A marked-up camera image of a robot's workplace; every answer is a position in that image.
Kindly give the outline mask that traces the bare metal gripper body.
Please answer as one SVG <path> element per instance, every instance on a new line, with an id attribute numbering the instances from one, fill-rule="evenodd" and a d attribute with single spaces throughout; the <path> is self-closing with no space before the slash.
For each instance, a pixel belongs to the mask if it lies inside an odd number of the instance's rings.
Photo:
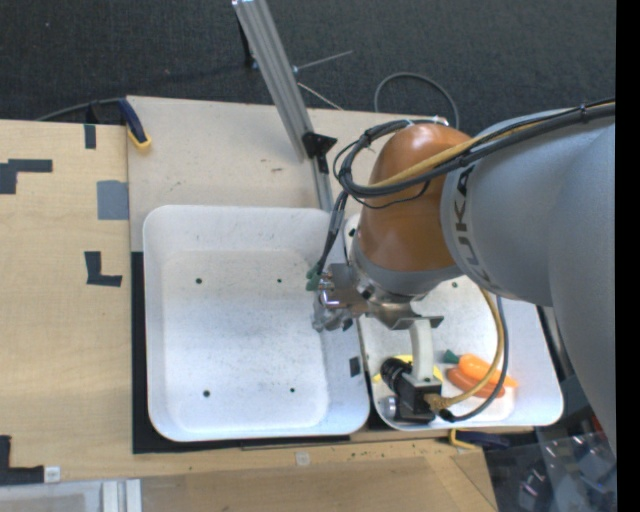
<path id="1" fill-rule="evenodd" d="M 337 321 L 342 316 L 378 321 L 413 321 L 416 318 L 410 296 L 385 290 L 355 265 L 330 264 L 319 279 L 318 299 L 335 311 Z"/>

